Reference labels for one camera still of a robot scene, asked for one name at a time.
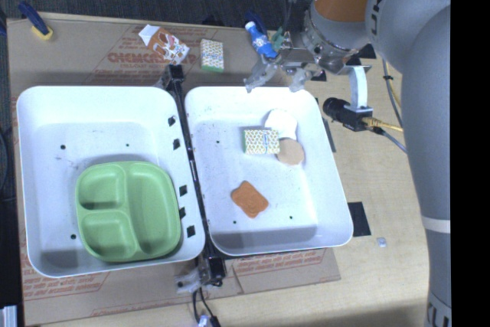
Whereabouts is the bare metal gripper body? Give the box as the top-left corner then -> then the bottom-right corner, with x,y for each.
276,13 -> 358,78

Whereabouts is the blue bottle with white cap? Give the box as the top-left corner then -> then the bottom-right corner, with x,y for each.
244,21 -> 278,60

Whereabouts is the white round bread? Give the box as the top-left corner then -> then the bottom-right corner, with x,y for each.
264,107 -> 299,142

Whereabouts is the yellow green patterned packet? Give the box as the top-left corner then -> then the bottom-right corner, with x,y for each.
243,128 -> 282,156
199,38 -> 225,74

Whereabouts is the tan round biscuit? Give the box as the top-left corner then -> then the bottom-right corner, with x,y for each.
276,137 -> 306,166

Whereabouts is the white and orange carton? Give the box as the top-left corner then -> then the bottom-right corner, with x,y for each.
138,24 -> 191,67

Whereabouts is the white plastic tray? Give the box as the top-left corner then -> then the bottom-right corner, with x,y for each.
15,84 -> 207,279
184,85 -> 354,258

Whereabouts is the orange square biscuit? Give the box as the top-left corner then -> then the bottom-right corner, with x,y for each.
230,180 -> 270,220

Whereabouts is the brown cardboard board red print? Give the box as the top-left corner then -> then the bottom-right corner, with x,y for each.
5,11 -> 342,327

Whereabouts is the green divided plate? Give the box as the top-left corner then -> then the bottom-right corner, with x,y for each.
74,160 -> 182,263

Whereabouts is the black cylinder on white bracket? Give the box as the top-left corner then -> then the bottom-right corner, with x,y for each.
322,64 -> 374,133

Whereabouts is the black block with thin wires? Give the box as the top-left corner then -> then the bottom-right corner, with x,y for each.
196,255 -> 228,287
162,64 -> 186,90

